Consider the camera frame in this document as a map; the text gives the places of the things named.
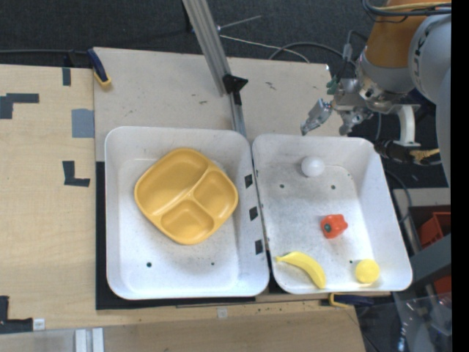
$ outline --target banana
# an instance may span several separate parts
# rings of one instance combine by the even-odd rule
[[[276,262],[286,262],[303,269],[313,283],[323,289],[325,287],[325,273],[321,265],[312,257],[302,252],[290,252],[284,256],[277,256]]]

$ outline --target egg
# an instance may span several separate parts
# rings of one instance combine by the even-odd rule
[[[301,162],[301,171],[308,177],[319,176],[324,172],[325,163],[317,156],[307,156]]]

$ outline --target red object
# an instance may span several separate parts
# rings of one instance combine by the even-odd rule
[[[321,229],[326,238],[336,238],[341,235],[348,226],[342,214],[330,214],[321,221]]]
[[[451,231],[451,212],[435,212],[432,218],[418,228],[418,236],[422,248],[432,245]],[[443,276],[434,282],[439,295],[451,292],[451,275]]]

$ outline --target white tray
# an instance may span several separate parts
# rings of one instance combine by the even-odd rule
[[[237,187],[232,216],[206,241],[184,246],[159,231],[138,209],[133,189],[159,158],[178,147],[200,151]],[[234,131],[120,127],[106,137],[106,259],[111,289],[122,298],[243,297],[269,280],[251,148]]]
[[[306,156],[326,164],[317,177],[300,168]],[[289,293],[398,291],[412,281],[412,268],[402,240],[380,157],[365,139],[264,134],[253,143],[254,166],[262,205],[273,275]],[[320,229],[328,214],[344,215],[348,228],[326,239]],[[311,255],[324,268],[320,290],[299,268],[276,263],[291,251]],[[380,265],[371,285],[355,279],[355,266],[365,258]]]

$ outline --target dark background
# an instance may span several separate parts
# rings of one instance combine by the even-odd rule
[[[360,0],[208,0],[208,3],[215,22],[222,26],[221,34],[279,47],[308,41],[328,45],[341,52],[349,30],[368,36],[373,26]],[[257,15],[262,17],[223,29],[224,25]],[[266,59],[275,51],[225,38],[222,38],[222,43],[227,56]],[[354,55],[358,55],[363,44],[359,37],[352,37]],[[85,51],[98,46],[202,53],[195,35],[185,31],[180,0],[0,0],[2,64],[60,67],[64,65],[62,54],[6,51]],[[295,50],[311,62],[328,64],[332,74],[341,66],[340,57],[330,51],[312,46]],[[302,61],[286,53],[277,59]],[[80,65],[87,65],[86,57],[78,56],[77,66]],[[349,67],[345,76],[352,75]],[[435,111],[431,103],[422,101],[416,122],[416,141],[423,148],[437,147]],[[374,141],[377,126],[377,117],[374,116],[355,127],[350,135]],[[381,126],[381,138],[399,138],[396,116],[384,116]],[[383,164],[391,173],[388,175],[391,188],[447,186],[441,165],[422,167],[395,164],[389,160],[383,160]]]

